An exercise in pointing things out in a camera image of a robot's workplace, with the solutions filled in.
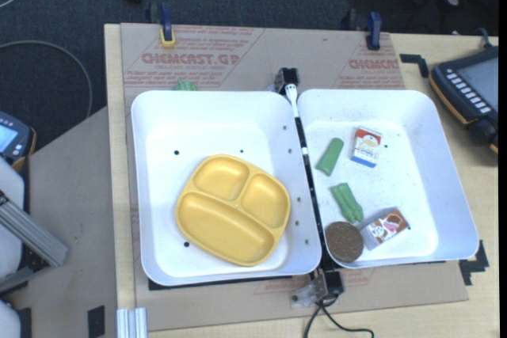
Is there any green toy vegetable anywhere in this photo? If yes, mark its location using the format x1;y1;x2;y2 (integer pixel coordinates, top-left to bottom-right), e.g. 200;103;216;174
173;78;198;92

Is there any black block with thin wires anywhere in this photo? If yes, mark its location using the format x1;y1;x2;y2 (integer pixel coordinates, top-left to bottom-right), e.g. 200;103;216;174
273;66;299;93
289;268;345;309

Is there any brown and white carton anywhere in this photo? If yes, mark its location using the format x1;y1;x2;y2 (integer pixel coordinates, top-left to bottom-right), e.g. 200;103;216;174
359;207;410;252

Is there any thin black and white rod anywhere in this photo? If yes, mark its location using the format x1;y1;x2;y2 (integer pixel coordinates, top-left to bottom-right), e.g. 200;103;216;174
284;84;327;270

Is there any yellow divided plate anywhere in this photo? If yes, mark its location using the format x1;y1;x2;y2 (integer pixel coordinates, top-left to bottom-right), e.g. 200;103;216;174
174;154;292;268

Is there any red white blue carton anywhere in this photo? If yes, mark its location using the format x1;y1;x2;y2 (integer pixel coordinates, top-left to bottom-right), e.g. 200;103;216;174
349;125;383;169

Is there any white plastic tray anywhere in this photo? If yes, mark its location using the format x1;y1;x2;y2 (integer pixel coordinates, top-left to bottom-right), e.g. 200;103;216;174
130;89;322;287
295;88;480;270

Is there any green asparagus bundle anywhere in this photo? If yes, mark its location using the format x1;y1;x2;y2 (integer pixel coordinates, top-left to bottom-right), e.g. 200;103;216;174
330;182;364;224

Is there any green celery stick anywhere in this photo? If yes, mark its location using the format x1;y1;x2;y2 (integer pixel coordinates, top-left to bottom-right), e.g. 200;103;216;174
314;137;345;177

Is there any brown cardboard board red print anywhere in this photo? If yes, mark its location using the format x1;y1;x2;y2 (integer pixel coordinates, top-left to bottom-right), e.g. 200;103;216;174
120;22;470;332

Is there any brown round biscuit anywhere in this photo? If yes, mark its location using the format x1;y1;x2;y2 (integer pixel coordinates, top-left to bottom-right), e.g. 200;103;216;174
324;221;364;264

